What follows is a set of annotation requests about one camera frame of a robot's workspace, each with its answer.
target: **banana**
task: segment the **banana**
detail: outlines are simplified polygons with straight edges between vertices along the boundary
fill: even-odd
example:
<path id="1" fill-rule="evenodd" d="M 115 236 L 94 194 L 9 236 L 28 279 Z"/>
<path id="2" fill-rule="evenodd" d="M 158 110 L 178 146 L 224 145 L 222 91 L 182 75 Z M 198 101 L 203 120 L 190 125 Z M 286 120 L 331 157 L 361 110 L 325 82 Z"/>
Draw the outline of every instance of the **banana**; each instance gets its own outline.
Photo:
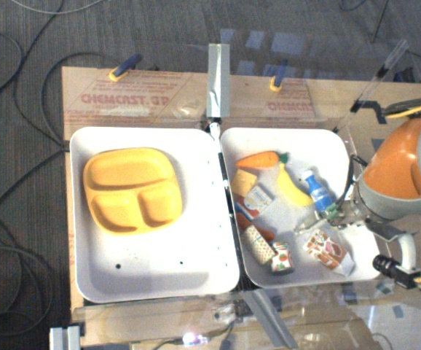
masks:
<path id="1" fill-rule="evenodd" d="M 285 163 L 279 163 L 280 169 L 277 177 L 277 185 L 283 194 L 292 202 L 300 206 L 309 206 L 314 203 L 312 198 L 301 191 L 291 180 L 290 175 L 285 170 Z"/>

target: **blue bottle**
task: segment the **blue bottle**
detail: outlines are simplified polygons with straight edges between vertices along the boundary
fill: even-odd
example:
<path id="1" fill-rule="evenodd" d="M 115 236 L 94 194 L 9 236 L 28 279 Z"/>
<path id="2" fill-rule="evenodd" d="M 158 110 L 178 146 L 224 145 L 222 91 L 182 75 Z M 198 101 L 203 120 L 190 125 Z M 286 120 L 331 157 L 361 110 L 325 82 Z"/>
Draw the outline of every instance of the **blue bottle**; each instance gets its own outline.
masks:
<path id="1" fill-rule="evenodd" d="M 312 172 L 312 170 L 306 170 L 302 174 L 302 178 L 306 180 L 310 186 L 310 196 L 314 201 L 316 209 L 321 214 L 325 214 L 327 208 L 334 203 L 327 192 L 327 189 L 315 179 L 314 172 Z"/>

